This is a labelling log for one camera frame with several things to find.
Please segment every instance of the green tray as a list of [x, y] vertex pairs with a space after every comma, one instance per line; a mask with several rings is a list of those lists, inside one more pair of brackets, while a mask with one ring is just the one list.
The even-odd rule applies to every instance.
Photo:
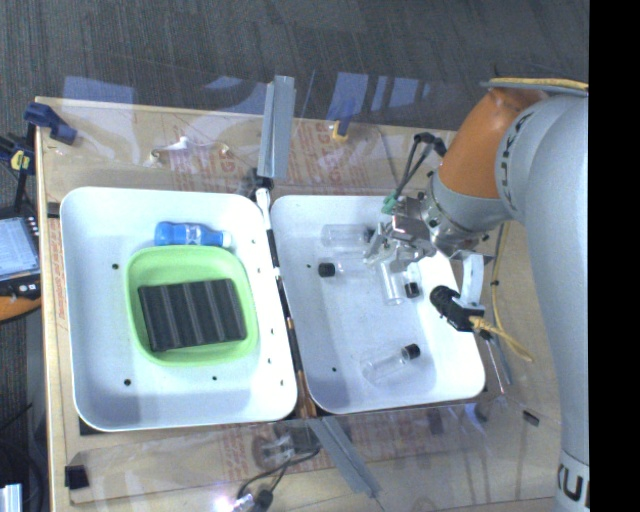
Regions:
[[[245, 320], [247, 336], [198, 347], [153, 352], [138, 296], [140, 286], [232, 279]], [[150, 361], [165, 366], [202, 366], [231, 361], [247, 355], [258, 341], [258, 318], [253, 294], [242, 262], [219, 247], [168, 245], [135, 253], [126, 268], [126, 305], [133, 343]]]

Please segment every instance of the monitor screen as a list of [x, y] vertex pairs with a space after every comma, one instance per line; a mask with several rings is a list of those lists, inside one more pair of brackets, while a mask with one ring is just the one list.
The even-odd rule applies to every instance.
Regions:
[[39, 272], [38, 250], [25, 219], [0, 219], [0, 281]]

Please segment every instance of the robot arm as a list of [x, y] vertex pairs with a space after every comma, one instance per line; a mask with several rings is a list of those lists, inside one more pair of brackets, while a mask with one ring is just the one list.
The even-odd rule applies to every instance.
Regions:
[[[419, 248], [418, 258], [437, 250], [448, 257], [462, 252], [471, 261], [487, 231], [508, 220], [525, 226], [562, 411], [556, 512], [590, 508], [587, 125], [586, 94], [490, 89], [461, 126], [424, 197], [401, 199], [380, 234]], [[465, 296], [468, 289], [463, 280], [456, 306], [462, 316], [479, 299]]]

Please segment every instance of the black bottle cap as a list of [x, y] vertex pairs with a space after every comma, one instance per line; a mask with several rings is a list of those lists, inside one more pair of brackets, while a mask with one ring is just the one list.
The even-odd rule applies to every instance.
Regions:
[[320, 263], [318, 274], [320, 277], [333, 277], [336, 275], [336, 266], [333, 263]]
[[406, 350], [407, 354], [409, 355], [409, 360], [415, 359], [416, 357], [420, 356], [420, 347], [415, 343], [407, 345], [403, 348], [403, 350]]

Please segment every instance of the green plate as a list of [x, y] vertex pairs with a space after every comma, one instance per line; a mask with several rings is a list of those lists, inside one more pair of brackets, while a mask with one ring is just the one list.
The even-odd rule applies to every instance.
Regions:
[[[198, 347], [153, 352], [138, 297], [140, 286], [232, 279], [245, 320], [247, 337]], [[220, 247], [168, 245], [135, 253], [126, 269], [126, 305], [133, 342], [154, 363], [165, 366], [211, 365], [247, 355], [258, 341], [258, 318], [247, 273], [242, 262]]]

